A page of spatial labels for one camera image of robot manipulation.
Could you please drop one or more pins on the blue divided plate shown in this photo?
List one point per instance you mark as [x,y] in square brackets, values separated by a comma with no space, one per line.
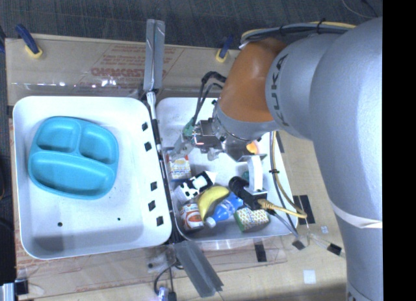
[71,163]

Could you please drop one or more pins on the red and white can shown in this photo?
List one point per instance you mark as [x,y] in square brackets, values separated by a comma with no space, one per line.
[191,216]

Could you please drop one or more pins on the brown cardboard board red print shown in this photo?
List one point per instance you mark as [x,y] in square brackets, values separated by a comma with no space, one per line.
[81,62]

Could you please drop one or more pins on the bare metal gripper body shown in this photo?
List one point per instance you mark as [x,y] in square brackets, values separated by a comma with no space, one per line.
[208,134]

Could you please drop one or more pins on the black cylinder on white bracket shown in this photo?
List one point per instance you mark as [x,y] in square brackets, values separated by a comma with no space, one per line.
[240,187]

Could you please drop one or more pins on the yellow and white carton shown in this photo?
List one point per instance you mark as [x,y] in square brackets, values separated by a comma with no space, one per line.
[179,167]

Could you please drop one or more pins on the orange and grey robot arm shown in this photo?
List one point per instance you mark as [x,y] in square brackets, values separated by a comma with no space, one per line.
[325,104]

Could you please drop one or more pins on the green patterned packet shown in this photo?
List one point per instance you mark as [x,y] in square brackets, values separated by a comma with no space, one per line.
[252,219]

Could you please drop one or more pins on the yellow banana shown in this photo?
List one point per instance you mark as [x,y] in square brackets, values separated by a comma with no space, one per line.
[208,197]

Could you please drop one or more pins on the white plastic tray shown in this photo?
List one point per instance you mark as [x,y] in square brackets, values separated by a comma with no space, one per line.
[97,228]
[175,114]

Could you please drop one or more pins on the blue plastic bottle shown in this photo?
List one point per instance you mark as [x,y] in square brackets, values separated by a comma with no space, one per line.
[224,210]

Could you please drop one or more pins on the black and white cow carton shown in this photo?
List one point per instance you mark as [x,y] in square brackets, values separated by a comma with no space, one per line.
[191,186]

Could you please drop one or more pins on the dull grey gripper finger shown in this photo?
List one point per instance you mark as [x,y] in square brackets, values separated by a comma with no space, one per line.
[178,146]
[214,154]

